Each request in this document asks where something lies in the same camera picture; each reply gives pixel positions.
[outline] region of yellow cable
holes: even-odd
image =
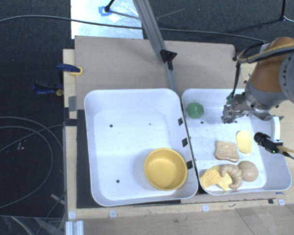
[[[280,45],[280,46],[277,46],[277,47],[274,47],[274,48],[270,48],[270,49],[267,49],[263,52],[260,52],[258,54],[255,54],[255,55],[252,55],[252,56],[249,56],[249,57],[246,57],[246,58],[242,58],[242,55],[244,53],[245,50],[241,51],[241,53],[238,55],[238,61],[242,64],[242,63],[246,63],[249,59],[253,59],[253,58],[256,58],[258,56],[262,56],[266,53],[269,53],[269,52],[272,52],[272,51],[276,51],[276,50],[280,50],[280,49],[284,49],[284,48],[290,48],[290,47],[294,47],[294,43],[291,43],[291,44],[286,44],[286,45]]]
[[[279,151],[282,153],[282,152],[291,152],[291,153],[294,153],[294,150],[291,150],[289,148],[286,148],[284,146],[281,146],[281,145],[278,145],[277,148],[279,149]]]

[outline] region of dark background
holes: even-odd
[[[282,0],[150,0],[161,28],[191,29],[232,33],[272,41],[279,36],[294,38],[294,23],[279,21]],[[0,20],[18,15],[70,17],[70,0],[0,0]],[[294,0],[288,0],[285,15],[294,20]],[[239,51],[256,41],[237,37],[163,32],[165,40],[233,44]],[[61,83],[55,70],[62,62],[62,49],[73,48],[71,24],[54,19],[15,19],[0,23],[0,117],[17,116],[45,126],[64,120],[63,97],[36,95],[36,81]],[[0,126],[21,125],[41,128],[23,120],[0,119]],[[62,140],[62,129],[53,129]],[[29,131],[0,130],[0,149]],[[54,155],[51,175],[32,196],[0,209],[2,215],[61,217],[63,206],[50,197],[63,195],[63,153],[55,139],[44,133]],[[0,206],[35,190],[44,180],[50,164],[48,146],[40,137],[31,137],[0,153]]]

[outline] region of green ball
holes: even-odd
[[[190,103],[187,106],[187,112],[191,118],[200,118],[204,114],[204,108],[201,104]]]

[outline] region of black connector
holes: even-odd
[[[271,153],[279,153],[279,149],[277,147],[283,145],[282,141],[274,141],[268,135],[261,132],[257,132],[254,135],[254,140]]]

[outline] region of blue tape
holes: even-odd
[[[104,8],[105,8],[105,6],[98,7],[98,11],[103,17],[108,17],[108,16],[112,15],[111,12],[105,12]]]

